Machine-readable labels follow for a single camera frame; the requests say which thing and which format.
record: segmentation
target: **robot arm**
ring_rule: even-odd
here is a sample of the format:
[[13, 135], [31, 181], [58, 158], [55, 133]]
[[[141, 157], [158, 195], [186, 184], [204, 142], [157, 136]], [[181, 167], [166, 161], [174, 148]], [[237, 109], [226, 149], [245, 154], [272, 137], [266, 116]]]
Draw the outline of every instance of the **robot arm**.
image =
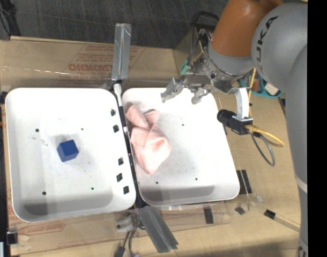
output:
[[308, 4], [282, 0], [229, 0], [203, 57], [188, 62], [162, 101], [186, 87], [193, 103], [208, 93], [236, 93], [232, 87], [253, 68], [286, 94], [286, 121], [301, 204], [298, 251], [308, 256], [307, 201], [307, 18]]

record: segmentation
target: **black tape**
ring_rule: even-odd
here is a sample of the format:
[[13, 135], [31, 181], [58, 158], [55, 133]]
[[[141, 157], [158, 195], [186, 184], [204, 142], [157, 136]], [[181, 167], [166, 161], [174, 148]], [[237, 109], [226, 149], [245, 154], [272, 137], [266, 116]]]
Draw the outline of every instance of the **black tape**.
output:
[[252, 193], [249, 179], [247, 176], [247, 172], [245, 170], [237, 170], [236, 173], [237, 173], [237, 177], [239, 178], [239, 182], [240, 182], [239, 194]]
[[118, 109], [120, 111], [120, 118], [121, 118], [122, 127], [125, 127], [125, 126], [127, 126], [127, 121], [125, 120], [124, 108], [119, 107]]
[[143, 208], [145, 206], [148, 206], [147, 203], [145, 203], [145, 201], [142, 199], [141, 194], [140, 194], [140, 190], [138, 187], [138, 183], [137, 183], [137, 176], [136, 176], [136, 172], [135, 172], [135, 162], [133, 160], [132, 157], [132, 152], [131, 152], [131, 142], [129, 140], [128, 135], [124, 134], [124, 138], [125, 138], [125, 145], [127, 146], [127, 150], [128, 150], [128, 158], [129, 158], [129, 162], [130, 162], [130, 168], [131, 168], [131, 173], [132, 173], [132, 179], [133, 179], [133, 183], [135, 185], [135, 191], [136, 191], [136, 199], [135, 199], [135, 206], [136, 208]]
[[17, 242], [18, 242], [17, 232], [8, 232], [6, 234], [6, 243], [8, 245], [17, 244]]
[[115, 257], [123, 257], [125, 252], [125, 247], [119, 246], [117, 249], [117, 252], [115, 254]]
[[298, 247], [298, 257], [306, 257], [307, 256], [307, 253], [304, 251], [304, 249], [299, 246]]
[[5, 104], [5, 98], [7, 96], [7, 92], [1, 92], [0, 93], [0, 104]]
[[267, 216], [268, 218], [274, 220], [274, 218], [276, 217], [276, 213], [274, 213], [273, 211], [267, 209], [264, 213], [265, 216]]
[[240, 215], [243, 215], [243, 214], [246, 213], [246, 212], [244, 211], [244, 209], [241, 208], [241, 207], [237, 207], [237, 208], [235, 208], [235, 211], [237, 211], [237, 213], [240, 214]]
[[207, 224], [213, 224], [213, 215], [212, 210], [210, 207], [204, 207], [204, 216], [205, 216], [205, 222]]

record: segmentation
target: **white tray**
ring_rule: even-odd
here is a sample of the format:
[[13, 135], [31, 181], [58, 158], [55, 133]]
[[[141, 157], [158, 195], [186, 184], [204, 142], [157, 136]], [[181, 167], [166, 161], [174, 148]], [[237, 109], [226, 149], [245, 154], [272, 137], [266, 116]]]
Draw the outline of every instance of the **white tray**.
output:
[[193, 94], [181, 94], [162, 103], [164, 88], [133, 88], [122, 97], [142, 112], [160, 112], [157, 124], [168, 137], [172, 152], [153, 174], [136, 165], [142, 198], [151, 206], [173, 206], [227, 200], [240, 190], [223, 126], [217, 120], [212, 95], [193, 105]]
[[[18, 88], [6, 96], [5, 109], [12, 203], [19, 218], [44, 221], [127, 210], [133, 205], [136, 192], [112, 93]], [[79, 154], [61, 162], [56, 148], [71, 139]]]

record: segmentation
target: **blue cube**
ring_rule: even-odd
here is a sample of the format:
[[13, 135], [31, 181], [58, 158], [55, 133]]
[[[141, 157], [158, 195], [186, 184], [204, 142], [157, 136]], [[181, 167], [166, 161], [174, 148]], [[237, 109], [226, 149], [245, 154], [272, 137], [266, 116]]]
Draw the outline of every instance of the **blue cube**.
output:
[[60, 143], [57, 147], [57, 152], [62, 162], [74, 159], [79, 153], [74, 140]]

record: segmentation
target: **cloth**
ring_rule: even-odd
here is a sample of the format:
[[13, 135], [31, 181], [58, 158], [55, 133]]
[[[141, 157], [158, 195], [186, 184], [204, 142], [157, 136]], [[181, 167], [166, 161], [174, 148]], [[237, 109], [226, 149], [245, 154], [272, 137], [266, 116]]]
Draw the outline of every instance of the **cloth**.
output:
[[171, 151], [168, 138], [156, 124], [159, 112], [142, 113], [138, 106], [131, 105], [125, 113], [131, 123], [130, 141], [138, 164], [152, 175], [166, 160]]

